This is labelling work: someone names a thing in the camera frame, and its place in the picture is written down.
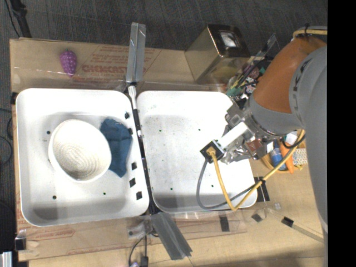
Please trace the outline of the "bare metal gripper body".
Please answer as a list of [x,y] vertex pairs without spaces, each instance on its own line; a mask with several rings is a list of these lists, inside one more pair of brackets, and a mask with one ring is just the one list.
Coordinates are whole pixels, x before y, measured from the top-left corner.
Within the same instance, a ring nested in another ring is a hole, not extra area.
[[268,153],[268,136],[262,127],[254,120],[249,105],[240,109],[233,104],[225,116],[228,123],[228,134],[244,124],[247,129],[240,136],[230,138],[224,155],[224,163],[230,164],[245,159],[258,160]]

